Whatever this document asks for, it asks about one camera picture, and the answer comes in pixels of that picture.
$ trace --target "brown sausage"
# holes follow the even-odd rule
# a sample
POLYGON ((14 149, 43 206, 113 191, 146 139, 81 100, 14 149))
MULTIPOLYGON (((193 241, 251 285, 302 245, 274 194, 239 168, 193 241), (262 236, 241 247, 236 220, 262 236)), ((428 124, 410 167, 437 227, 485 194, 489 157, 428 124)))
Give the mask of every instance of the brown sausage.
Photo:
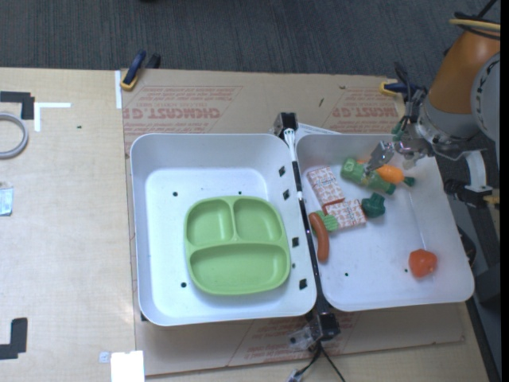
POLYGON ((319 262, 325 262, 328 258, 328 232, 324 221, 316 212, 309 214, 309 223, 311 228, 317 234, 317 258, 319 262))

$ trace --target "yellow cable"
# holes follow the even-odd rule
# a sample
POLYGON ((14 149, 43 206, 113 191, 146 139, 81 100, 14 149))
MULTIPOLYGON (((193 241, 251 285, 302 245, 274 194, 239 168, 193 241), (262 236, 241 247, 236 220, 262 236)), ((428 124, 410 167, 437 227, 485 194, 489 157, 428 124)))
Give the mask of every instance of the yellow cable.
POLYGON ((467 27, 472 27, 475 29, 489 29, 491 31, 500 31, 500 24, 495 24, 492 22, 485 22, 485 21, 467 20, 467 19, 462 19, 462 18, 451 18, 449 20, 449 24, 466 25, 467 27))

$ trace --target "green plate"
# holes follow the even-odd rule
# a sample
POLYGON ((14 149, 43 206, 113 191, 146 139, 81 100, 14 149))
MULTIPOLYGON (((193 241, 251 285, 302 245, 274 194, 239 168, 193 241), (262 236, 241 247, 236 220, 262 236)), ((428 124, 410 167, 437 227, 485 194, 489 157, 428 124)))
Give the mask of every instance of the green plate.
POLYGON ((257 197, 216 197, 185 217, 185 252, 193 282, 210 294, 271 290, 289 274, 289 248, 278 211, 257 197))

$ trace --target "gray floor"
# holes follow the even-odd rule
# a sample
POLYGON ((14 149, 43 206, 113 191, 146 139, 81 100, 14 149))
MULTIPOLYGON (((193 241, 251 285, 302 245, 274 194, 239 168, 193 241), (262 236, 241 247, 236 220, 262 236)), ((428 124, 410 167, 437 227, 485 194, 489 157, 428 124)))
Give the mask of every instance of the gray floor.
MULTIPOLYGON (((0 66, 119 69, 143 48, 171 69, 396 77, 397 61, 429 87, 461 33, 448 20, 455 11, 477 14, 488 1, 0 0, 0 66)), ((486 18, 499 21, 499 1, 486 18)), ((493 142, 477 135, 467 146, 486 149, 488 184, 499 188, 493 142)), ((444 179, 468 181, 464 163, 437 162, 444 179)), ((499 264, 489 211, 461 208, 457 215, 476 238, 474 271, 499 264)), ((468 308, 490 380, 500 380, 500 355, 492 351, 499 312, 495 318, 476 296, 468 308)))

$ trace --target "cardboard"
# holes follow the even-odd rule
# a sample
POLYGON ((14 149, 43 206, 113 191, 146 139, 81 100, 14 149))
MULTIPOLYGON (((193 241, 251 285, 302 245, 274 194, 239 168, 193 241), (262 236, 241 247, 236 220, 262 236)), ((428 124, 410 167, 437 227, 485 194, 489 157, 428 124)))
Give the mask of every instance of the cardboard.
MULTIPOLYGON (((388 133, 403 103, 379 93, 380 76, 274 75, 241 72, 141 70, 132 92, 122 92, 126 156, 140 135, 158 133, 262 133, 280 112, 294 112, 308 131, 388 133)), ((143 321, 136 287, 135 234, 129 159, 130 239, 136 349, 146 375, 291 361, 310 357, 289 349, 288 335, 304 318, 159 327, 143 321)), ((390 310, 334 311, 341 334, 324 344, 329 355, 460 341, 456 304, 390 310)))

